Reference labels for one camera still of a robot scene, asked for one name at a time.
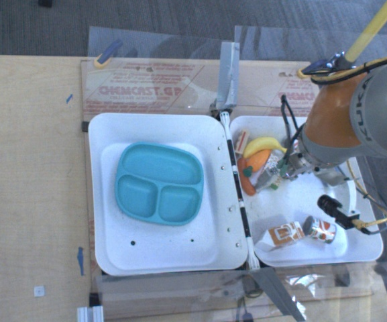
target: clear plastic sheet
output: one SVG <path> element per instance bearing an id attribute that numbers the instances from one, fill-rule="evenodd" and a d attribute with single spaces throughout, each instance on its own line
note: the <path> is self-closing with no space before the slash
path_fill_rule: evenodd
<path id="1" fill-rule="evenodd" d="M 283 93 L 296 116 L 307 116 L 318 88 L 300 80 L 297 70 L 346 51 L 357 37 L 338 31 L 237 26 L 239 99 L 232 116 L 280 115 Z M 111 61 L 104 68 L 94 66 L 118 39 L 123 45 Z M 305 46 L 294 48 L 299 40 Z M 221 42 L 91 28 L 89 60 L 82 67 L 85 121 L 102 112 L 209 115 L 217 96 Z M 387 36 L 377 35 L 358 62 L 383 56 Z M 367 160 L 358 161 L 368 190 L 374 192 Z M 243 321 L 249 314 L 272 321 L 387 321 L 387 232 L 382 237 L 384 253 L 377 262 L 272 269 L 284 290 L 268 285 L 264 292 L 245 268 L 129 277 L 96 271 L 94 285 L 106 321 Z M 267 278 L 269 269 L 255 275 Z M 280 294 L 284 304 L 278 301 Z"/>
<path id="2" fill-rule="evenodd" d="M 106 321 L 387 321 L 375 263 L 97 277 Z M 286 292 L 271 285 L 277 278 Z M 258 284 L 267 280 L 265 290 Z"/>

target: black cable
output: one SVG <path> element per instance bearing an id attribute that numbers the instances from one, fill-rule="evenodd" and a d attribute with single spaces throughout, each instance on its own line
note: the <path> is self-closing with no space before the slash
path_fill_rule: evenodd
<path id="1" fill-rule="evenodd" d="M 344 171 L 342 170 L 342 168 L 340 166 L 337 166 L 336 168 L 338 169 L 338 171 L 341 172 L 342 175 L 344 175 L 345 179 L 349 180 L 349 177 L 344 173 Z M 364 192 L 357 187 L 357 185 L 356 185 L 355 189 L 356 189 L 357 192 L 359 192 L 362 195 L 362 197 L 364 199 L 369 200 L 372 204 L 376 204 L 377 206 L 383 208 L 387 212 L 387 205 L 386 205 L 386 203 L 382 203 L 381 204 L 376 199 L 371 198 L 371 196 L 369 196 L 369 194 L 365 195 Z M 366 234 L 366 235 L 376 235 L 377 233 L 382 233 L 383 231 L 387 230 L 387 222 L 385 222 L 385 224 L 386 225 L 384 227 L 381 227 L 381 228 L 378 227 L 378 230 L 375 230 L 375 231 L 370 231 L 367 228 L 361 228 L 360 231 L 362 233 Z"/>
<path id="2" fill-rule="evenodd" d="M 287 114 L 286 114 L 286 95 L 281 96 L 281 115 L 284 120 L 284 126 L 286 127 L 287 141 L 289 141 L 292 135 L 290 131 L 290 124 L 288 123 Z"/>
<path id="3" fill-rule="evenodd" d="M 292 152 L 292 148 L 293 148 L 293 144 L 294 144 L 294 141 L 297 140 L 297 138 L 299 137 L 303 127 L 304 127 L 305 123 L 303 123 L 297 130 L 296 132 L 294 133 L 292 139 L 290 140 L 290 144 L 288 145 L 287 147 L 287 150 L 284 154 L 284 156 L 282 157 L 282 159 L 285 161 L 285 164 L 288 164 L 288 158 L 290 157 L 290 154 Z"/>
<path id="4" fill-rule="evenodd" d="M 286 97 L 285 94 L 283 94 L 281 96 L 281 104 L 282 104 L 282 106 L 281 106 L 281 113 L 283 114 L 283 118 L 284 118 L 284 116 L 286 116 L 286 112 L 284 110 L 284 107 L 287 107 L 288 112 L 290 112 L 290 116 L 292 117 L 294 128 L 297 130 L 298 129 L 298 123 L 296 122 L 296 117 L 294 116 L 293 110 L 290 107 L 290 104 L 288 103 L 287 97 Z"/>
<path id="5" fill-rule="evenodd" d="M 253 315 L 247 311 L 247 305 L 245 304 L 245 297 L 242 298 L 242 303 L 244 305 L 244 314 L 242 315 L 243 322 L 254 322 Z"/>
<path id="6" fill-rule="evenodd" d="M 239 314 L 241 313 L 241 300 L 242 300 L 242 298 L 238 299 L 238 301 L 237 301 L 235 322 L 240 322 L 239 321 Z"/>
<path id="7" fill-rule="evenodd" d="M 362 67 L 357 67 L 356 70 L 352 70 L 352 72 L 349 72 L 348 70 L 349 72 L 348 74 L 342 77 L 338 77 L 334 80 L 331 80 L 331 79 L 329 80 L 329 78 L 331 78 L 332 76 L 323 76 L 323 80 L 321 80 L 320 77 L 317 76 L 316 78 L 311 77 L 311 81 L 316 85 L 331 85 L 333 83 L 340 83 L 342 81 L 348 80 L 349 78 L 353 78 L 357 75 L 363 74 L 364 72 L 369 72 L 372 69 L 375 69 L 380 66 L 384 66 L 386 64 L 387 64 L 387 59 L 373 64 L 368 64 L 368 62 L 365 62 Z"/>

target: wooden board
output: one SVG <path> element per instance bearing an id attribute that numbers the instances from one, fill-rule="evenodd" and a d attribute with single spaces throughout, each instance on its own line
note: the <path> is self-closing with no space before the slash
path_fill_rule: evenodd
<path id="1" fill-rule="evenodd" d="M 0 56 L 0 321 L 74 321 L 89 303 L 81 121 L 80 58 Z"/>
<path id="2" fill-rule="evenodd" d="M 349 286 L 335 286 L 335 275 L 338 270 L 326 266 L 314 268 L 277 269 L 278 276 L 284 283 L 291 297 L 298 301 L 299 310 L 304 313 L 307 321 L 347 321 L 347 322 L 379 322 L 387 321 L 387 294 L 380 276 L 373 270 L 374 263 L 348 264 L 345 269 L 350 275 Z M 307 275 L 315 275 L 315 281 Z M 179 322 L 179 321 L 212 321 L 232 322 L 237 315 L 236 278 L 224 278 L 226 287 L 217 283 L 224 282 L 221 278 L 210 275 L 206 278 L 196 274 L 191 280 L 193 286 L 200 285 L 200 294 L 188 291 L 188 286 L 176 288 L 174 281 L 169 282 L 164 290 L 167 294 L 158 297 L 153 290 L 141 292 L 141 288 L 124 283 L 108 282 L 103 295 L 107 312 L 107 320 L 112 322 Z M 144 285 L 143 280 L 136 282 Z M 294 321 L 291 316 L 282 316 L 266 294 L 245 300 L 246 310 L 254 317 L 254 321 Z"/>
<path id="3" fill-rule="evenodd" d="M 319 89 L 297 76 L 307 62 L 241 61 L 238 115 L 280 116 L 285 94 L 298 117 L 306 117 Z M 209 115 L 217 98 L 218 60 L 114 58 L 101 69 L 83 62 L 85 120 L 102 112 Z"/>

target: toy banana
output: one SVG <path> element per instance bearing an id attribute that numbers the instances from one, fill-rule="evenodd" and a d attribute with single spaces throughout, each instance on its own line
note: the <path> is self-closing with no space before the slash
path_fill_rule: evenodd
<path id="1" fill-rule="evenodd" d="M 263 149 L 278 149 L 283 153 L 287 151 L 286 148 L 282 147 L 280 142 L 273 137 L 259 137 L 252 140 L 244 149 L 243 157 L 249 158 L 251 155 L 259 152 Z"/>

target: wooden table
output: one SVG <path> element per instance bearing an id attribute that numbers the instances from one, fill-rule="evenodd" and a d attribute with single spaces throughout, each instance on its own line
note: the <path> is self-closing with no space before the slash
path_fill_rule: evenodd
<path id="1" fill-rule="evenodd" d="M 76 321 L 77 308 L 89 304 L 82 60 L 0 56 L 0 321 Z M 324 313 L 329 321 L 387 321 L 382 279 L 374 275 L 372 281 L 373 294 L 306 302 L 307 314 L 314 319 Z M 45 294 L 35 297 L 40 286 Z"/>

